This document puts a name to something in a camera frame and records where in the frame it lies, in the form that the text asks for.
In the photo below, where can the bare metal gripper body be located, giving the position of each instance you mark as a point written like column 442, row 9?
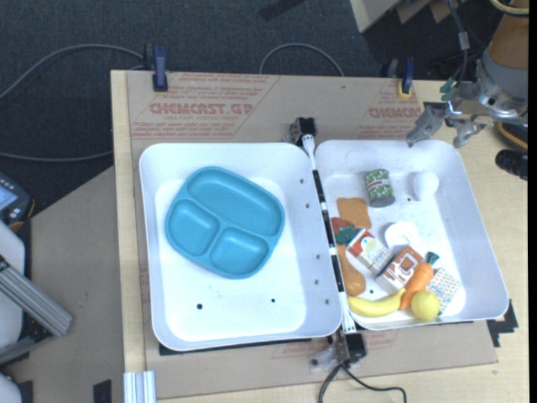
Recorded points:
column 497, row 101

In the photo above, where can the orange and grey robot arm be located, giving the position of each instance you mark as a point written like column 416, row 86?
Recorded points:
column 509, row 40

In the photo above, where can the red and white carton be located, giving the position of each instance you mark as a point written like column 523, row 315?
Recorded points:
column 369, row 250

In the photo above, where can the white patterned packet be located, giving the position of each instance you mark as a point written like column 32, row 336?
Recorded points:
column 448, row 288

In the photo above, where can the brown cardboard board red print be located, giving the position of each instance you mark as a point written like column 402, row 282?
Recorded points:
column 251, row 107

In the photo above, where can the orange bread slice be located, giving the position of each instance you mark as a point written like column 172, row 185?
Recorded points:
column 353, row 211

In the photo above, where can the green can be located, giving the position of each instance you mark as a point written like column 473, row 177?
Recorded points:
column 379, row 188

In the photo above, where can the red and green pizza slice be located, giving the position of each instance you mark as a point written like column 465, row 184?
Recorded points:
column 342, row 229

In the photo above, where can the white plastic tray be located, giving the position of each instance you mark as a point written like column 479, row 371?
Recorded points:
column 235, row 309
column 457, row 225

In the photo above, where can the orange carrot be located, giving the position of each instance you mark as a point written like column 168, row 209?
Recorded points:
column 419, row 279

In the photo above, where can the thin black and white rod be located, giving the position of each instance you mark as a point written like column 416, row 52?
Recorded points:
column 322, row 202

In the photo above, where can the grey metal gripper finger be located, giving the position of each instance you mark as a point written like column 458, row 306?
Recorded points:
column 428, row 120
column 465, row 130

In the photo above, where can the brown and white carton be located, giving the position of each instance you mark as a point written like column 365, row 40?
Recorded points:
column 398, row 269

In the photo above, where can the yellow lemon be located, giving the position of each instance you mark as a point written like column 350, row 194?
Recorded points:
column 425, row 305

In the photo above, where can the white egg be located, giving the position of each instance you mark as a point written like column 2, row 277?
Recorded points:
column 425, row 185

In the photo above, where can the blue divided plate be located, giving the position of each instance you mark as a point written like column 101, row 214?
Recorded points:
column 224, row 221

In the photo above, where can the white flat rounded piece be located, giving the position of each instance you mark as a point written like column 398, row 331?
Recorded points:
column 405, row 231

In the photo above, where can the brown sausage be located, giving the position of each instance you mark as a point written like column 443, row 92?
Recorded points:
column 352, row 277

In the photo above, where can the yellow banana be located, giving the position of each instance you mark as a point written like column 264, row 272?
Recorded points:
column 373, row 307

